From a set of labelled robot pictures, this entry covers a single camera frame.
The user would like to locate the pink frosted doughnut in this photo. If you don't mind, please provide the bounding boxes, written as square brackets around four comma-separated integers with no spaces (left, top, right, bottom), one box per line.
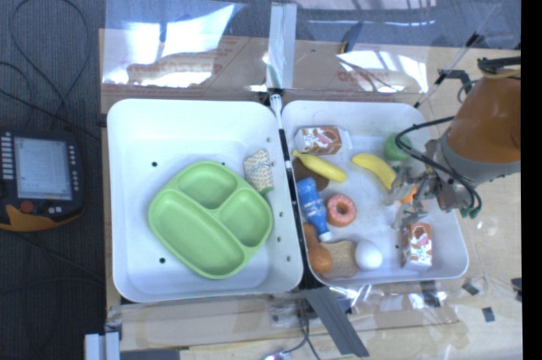
[325,192,358,229]

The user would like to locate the beige patterned paper cup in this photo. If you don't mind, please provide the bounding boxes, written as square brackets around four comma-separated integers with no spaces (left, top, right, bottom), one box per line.
[242,148,276,195]

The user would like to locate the thin black and white rod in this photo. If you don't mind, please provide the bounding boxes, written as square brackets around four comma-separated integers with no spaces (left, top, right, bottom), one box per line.
[268,93,307,262]

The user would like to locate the yellow banana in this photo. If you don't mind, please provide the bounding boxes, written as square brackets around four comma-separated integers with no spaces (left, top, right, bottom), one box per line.
[351,152,398,191]
[291,149,349,184]

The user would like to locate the white plastic tray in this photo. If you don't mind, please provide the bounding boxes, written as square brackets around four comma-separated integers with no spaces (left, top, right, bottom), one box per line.
[280,99,470,287]
[106,97,305,304]

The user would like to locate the green divided plate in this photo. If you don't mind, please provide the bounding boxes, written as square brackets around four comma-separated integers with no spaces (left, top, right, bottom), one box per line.
[147,160,274,280]

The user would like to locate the orange and white carton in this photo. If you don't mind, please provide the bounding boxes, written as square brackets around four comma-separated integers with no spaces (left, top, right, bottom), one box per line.
[293,125,353,157]
[400,221,434,270]

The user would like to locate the white egg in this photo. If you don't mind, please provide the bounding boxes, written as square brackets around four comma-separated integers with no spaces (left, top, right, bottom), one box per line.
[354,239,384,271]

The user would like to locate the blue bottle white cap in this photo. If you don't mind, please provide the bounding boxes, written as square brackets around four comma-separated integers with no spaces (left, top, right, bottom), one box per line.
[295,176,335,243]

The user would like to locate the brown round toy food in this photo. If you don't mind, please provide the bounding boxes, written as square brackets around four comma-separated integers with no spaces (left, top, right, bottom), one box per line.
[292,158,331,192]

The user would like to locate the orange brown toy drumstick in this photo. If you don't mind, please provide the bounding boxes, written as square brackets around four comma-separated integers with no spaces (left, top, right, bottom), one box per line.
[301,222,334,275]

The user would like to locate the green round toy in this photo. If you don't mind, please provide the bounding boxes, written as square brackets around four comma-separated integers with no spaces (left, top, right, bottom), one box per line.
[384,133,413,162]

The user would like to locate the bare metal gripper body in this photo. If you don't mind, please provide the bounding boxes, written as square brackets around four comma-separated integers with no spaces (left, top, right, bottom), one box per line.
[417,140,467,213]

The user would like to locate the tan bread slice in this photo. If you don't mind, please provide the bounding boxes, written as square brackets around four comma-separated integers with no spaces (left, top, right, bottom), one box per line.
[323,239,359,280]

